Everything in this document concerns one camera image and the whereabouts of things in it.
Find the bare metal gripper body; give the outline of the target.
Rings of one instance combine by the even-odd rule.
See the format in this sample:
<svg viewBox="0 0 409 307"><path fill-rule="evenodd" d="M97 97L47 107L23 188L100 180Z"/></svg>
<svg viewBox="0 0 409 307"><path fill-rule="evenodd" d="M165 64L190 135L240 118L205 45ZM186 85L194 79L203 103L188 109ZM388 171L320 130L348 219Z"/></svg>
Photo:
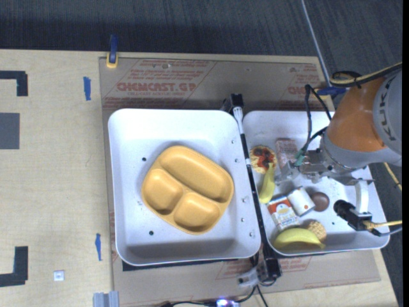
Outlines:
<svg viewBox="0 0 409 307"><path fill-rule="evenodd" d="M334 180L354 180L354 171L367 166L367 152L356 152L342 148L317 148L309 150L299 167L301 174L319 171L323 177Z"/></svg>

